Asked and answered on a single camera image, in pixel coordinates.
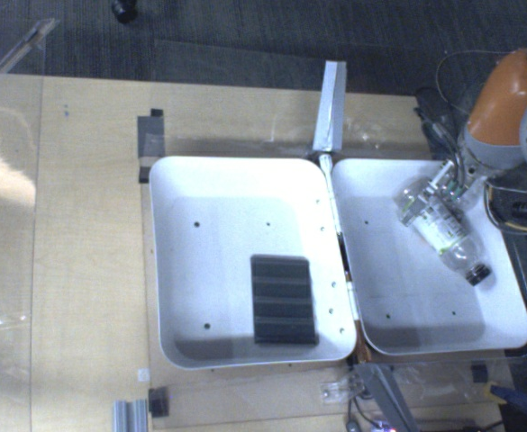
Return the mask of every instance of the metal hinge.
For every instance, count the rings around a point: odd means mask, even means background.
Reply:
[[[347,294],[350,298],[351,313],[355,321],[361,320],[361,313],[359,312],[359,301],[357,293],[355,292],[355,284],[351,281],[347,282]]]
[[[333,226],[335,227],[335,231],[337,232],[337,237],[341,238],[341,221],[339,217],[339,211],[337,210],[335,191],[333,191],[332,156],[329,154],[321,154],[319,156],[319,168],[323,171],[323,175],[325,176],[325,182],[327,183],[327,194],[329,195],[329,204],[332,208]]]

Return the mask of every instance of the glass panel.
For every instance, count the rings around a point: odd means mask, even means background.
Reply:
[[[33,236],[44,48],[42,35],[29,38],[32,22],[16,26],[26,27],[3,33],[0,22],[0,429],[23,431],[31,427]]]
[[[310,155],[324,59],[173,41],[155,52],[155,80],[201,83],[152,87],[151,107],[166,114],[167,155]],[[256,75],[253,65],[266,69]],[[347,94],[341,155],[430,158],[416,101],[373,91]]]

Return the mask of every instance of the cable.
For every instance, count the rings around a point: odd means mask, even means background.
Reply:
[[[347,420],[351,421],[351,404],[353,402],[353,399],[350,399],[347,403]]]
[[[463,157],[461,155],[461,150],[459,150],[457,141],[455,141],[453,136],[451,136],[441,123],[438,121],[431,121],[421,108],[415,108],[415,112],[422,119],[422,126],[429,128],[440,142],[448,148],[454,164],[453,179],[458,182],[459,187],[463,187],[465,185],[465,164],[463,163]]]
[[[413,93],[413,96],[415,96],[418,100],[418,103],[419,101],[422,101],[423,103],[426,103],[427,105],[427,108],[428,109],[433,109],[433,107],[430,105],[429,101],[426,101],[424,96],[421,95],[422,92],[424,91],[432,91],[434,92],[435,94],[439,94],[439,92],[437,91],[437,88],[435,87],[432,87],[432,86],[420,86],[419,88],[417,88],[415,90],[415,92]],[[451,124],[453,126],[457,126],[457,123],[456,123],[456,120],[455,120],[455,116],[453,115],[453,104],[450,103],[450,102],[447,102],[447,105],[449,106],[447,109],[446,109],[446,112],[448,112],[450,114],[450,119],[451,119]]]
[[[465,113],[466,115],[469,115],[470,111],[466,111],[465,109],[453,104],[450,102],[450,100],[445,96],[445,94],[441,91],[441,85],[440,85],[440,70],[441,66],[443,66],[443,63],[454,56],[458,56],[460,54],[469,54],[469,53],[478,53],[478,54],[509,54],[511,53],[510,50],[508,51],[497,51],[497,50],[490,50],[490,49],[464,49],[462,51],[456,51],[454,53],[450,53],[449,55],[445,56],[437,65],[437,68],[435,69],[435,86],[437,87],[437,91],[441,96],[441,99],[445,101],[448,104],[451,104],[451,106],[461,113]]]
[[[357,408],[357,412],[359,413],[359,415],[363,419],[365,419],[369,424],[371,424],[371,426],[379,428],[379,424],[377,422],[375,422],[372,419],[369,419],[367,416],[365,416],[365,414],[363,414],[363,411],[361,411],[361,408],[359,407],[359,402],[357,401],[357,397],[353,397],[353,399],[350,400],[350,403],[352,401],[353,401],[353,403],[355,403],[355,408]]]
[[[483,192],[483,203],[486,209],[487,218],[491,221],[494,226],[496,226],[503,233],[511,235],[527,235],[527,227],[521,226],[510,221],[497,220],[495,218],[495,214],[491,211],[493,191],[493,187],[488,182],[486,182]]]

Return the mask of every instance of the black cable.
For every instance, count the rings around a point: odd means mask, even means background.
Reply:
[[[437,140],[440,140],[440,143],[447,147],[451,160],[454,163],[454,176],[453,178],[457,181],[459,187],[465,185],[465,164],[463,163],[463,157],[461,151],[459,150],[457,141],[451,136],[448,130],[438,121],[431,121],[429,117],[425,115],[421,108],[416,108],[415,112],[422,119],[422,126],[431,130],[435,135]]]
[[[419,101],[419,100],[422,100],[424,101],[425,103],[427,103],[427,107],[429,109],[432,109],[433,107],[430,105],[430,102],[429,101],[426,101],[423,97],[420,96],[420,93],[423,92],[423,91],[432,91],[434,92],[435,94],[437,94],[437,96],[439,96],[440,100],[443,101],[443,99],[441,98],[441,95],[440,95],[440,92],[438,91],[437,88],[434,88],[432,86],[420,86],[419,88],[417,88],[415,90],[415,93],[413,93],[413,96],[415,96],[415,98]],[[450,115],[450,119],[451,119],[451,124],[457,128],[458,127],[458,124],[457,124],[457,121],[455,120],[455,115],[453,114],[453,111],[454,110],[457,110],[456,109],[456,106],[454,103],[452,103],[451,101],[443,101],[445,102],[447,105],[448,105],[448,108],[447,108],[447,112],[449,113]]]
[[[377,422],[375,422],[374,420],[372,419],[369,419],[367,416],[365,416],[365,414],[363,414],[363,411],[361,411],[361,408],[359,407],[359,402],[357,401],[357,397],[353,397],[352,400],[350,400],[350,403],[353,401],[353,403],[355,403],[355,408],[357,408],[357,412],[359,413],[359,415],[365,419],[369,424],[371,424],[371,426],[374,426],[376,428],[379,428],[379,424]]]
[[[347,422],[350,422],[352,420],[352,417],[351,417],[351,403],[353,402],[353,400],[349,400],[349,402],[347,403]]]
[[[503,233],[510,234],[510,235],[523,235],[527,236],[527,228],[521,226],[521,227],[514,227],[513,225],[507,225],[505,221],[502,219],[501,215],[494,212],[491,204],[491,194],[490,191],[493,190],[493,187],[486,182],[486,185],[484,186],[484,192],[483,192],[483,204],[485,208],[485,212],[487,215],[487,218],[489,221],[496,226],[499,230],[501,230]]]
[[[489,426],[482,428],[481,432],[488,432],[489,430],[492,430],[496,428],[497,426],[502,426],[503,424],[504,424],[503,421],[494,422],[493,424],[490,424]]]

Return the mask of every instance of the metal bracket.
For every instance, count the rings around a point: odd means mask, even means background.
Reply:
[[[397,432],[420,432],[388,366],[358,364],[355,371],[361,376],[381,412]]]
[[[365,384],[355,370],[349,371],[339,381],[320,384],[323,403],[346,403],[355,397],[367,394]]]
[[[137,117],[137,138],[139,156],[139,183],[149,182],[151,167],[165,157],[165,122],[163,111],[151,109],[149,117]]]
[[[355,292],[355,284],[353,282],[347,282],[347,293],[350,298],[351,314],[355,321],[361,320],[361,314],[359,312],[359,302],[357,293]]]
[[[113,432],[147,432],[147,401],[118,400],[113,405]]]
[[[315,137],[313,138],[313,150],[316,152],[341,150],[346,76],[345,62],[327,61],[325,63]]]
[[[149,412],[152,418],[165,418],[169,415],[168,399],[167,386],[149,389]]]

